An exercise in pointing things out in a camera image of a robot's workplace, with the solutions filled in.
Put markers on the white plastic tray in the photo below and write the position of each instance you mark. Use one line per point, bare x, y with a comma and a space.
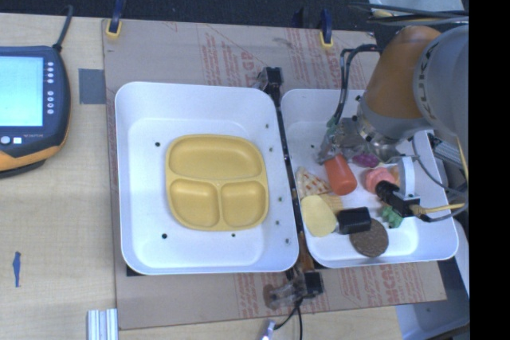
418, 239
147, 171

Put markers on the yellow oval crisp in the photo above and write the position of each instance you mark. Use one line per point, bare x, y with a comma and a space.
318, 217

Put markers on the black cylinder on white bracket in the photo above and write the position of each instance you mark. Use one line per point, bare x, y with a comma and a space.
394, 197

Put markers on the green broccoli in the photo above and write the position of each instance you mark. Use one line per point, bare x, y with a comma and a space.
390, 217

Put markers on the orange bottle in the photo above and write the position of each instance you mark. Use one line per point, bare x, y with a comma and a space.
340, 177

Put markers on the brown round biscuit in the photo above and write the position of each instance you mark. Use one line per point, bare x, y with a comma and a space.
370, 241

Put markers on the pink doughnut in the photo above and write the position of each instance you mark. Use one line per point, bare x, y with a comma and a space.
376, 177

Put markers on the yellow square biscuit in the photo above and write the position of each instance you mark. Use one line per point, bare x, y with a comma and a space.
334, 201

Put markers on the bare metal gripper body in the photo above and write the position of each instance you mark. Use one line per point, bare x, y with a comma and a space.
360, 137

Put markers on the purple grapes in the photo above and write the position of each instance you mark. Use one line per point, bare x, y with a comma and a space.
366, 160

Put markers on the yellow divided plate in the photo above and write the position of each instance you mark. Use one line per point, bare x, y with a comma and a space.
215, 181

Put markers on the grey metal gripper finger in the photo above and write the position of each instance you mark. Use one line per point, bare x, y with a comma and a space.
323, 150
338, 154

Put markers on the black box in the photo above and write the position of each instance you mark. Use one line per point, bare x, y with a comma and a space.
354, 220

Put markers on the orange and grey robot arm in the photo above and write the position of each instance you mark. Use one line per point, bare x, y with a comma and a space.
402, 79

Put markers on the brown cardboard board, red print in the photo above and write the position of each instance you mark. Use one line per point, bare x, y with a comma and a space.
167, 51

